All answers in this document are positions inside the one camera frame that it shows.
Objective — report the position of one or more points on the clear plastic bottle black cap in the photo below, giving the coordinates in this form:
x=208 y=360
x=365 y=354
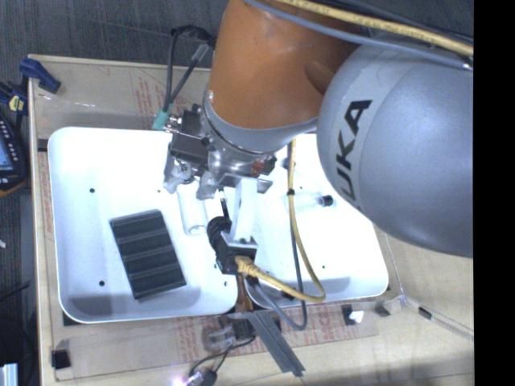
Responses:
x=311 y=202

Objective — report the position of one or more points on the black cylinder on white bracket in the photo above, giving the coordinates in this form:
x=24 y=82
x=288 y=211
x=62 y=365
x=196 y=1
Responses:
x=235 y=253

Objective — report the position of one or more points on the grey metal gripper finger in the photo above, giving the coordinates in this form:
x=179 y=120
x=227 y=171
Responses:
x=175 y=177
x=206 y=187

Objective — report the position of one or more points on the black ribbed rectangular block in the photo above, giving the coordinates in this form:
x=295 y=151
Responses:
x=148 y=253

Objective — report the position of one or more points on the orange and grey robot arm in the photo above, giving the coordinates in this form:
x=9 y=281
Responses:
x=394 y=155

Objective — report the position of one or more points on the white plastic tray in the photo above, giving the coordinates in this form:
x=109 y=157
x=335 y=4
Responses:
x=88 y=235
x=346 y=255

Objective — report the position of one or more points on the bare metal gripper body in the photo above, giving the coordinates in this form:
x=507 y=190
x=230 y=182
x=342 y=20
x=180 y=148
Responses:
x=193 y=145

